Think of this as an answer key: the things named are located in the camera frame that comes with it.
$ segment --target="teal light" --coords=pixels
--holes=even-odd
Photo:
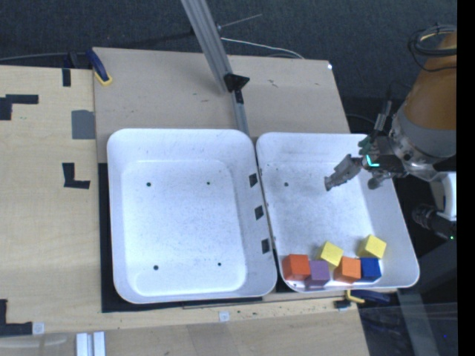
[[[368,165],[371,166],[372,168],[377,168],[379,166],[378,163],[372,163],[370,156],[366,155],[366,160],[368,161]]]

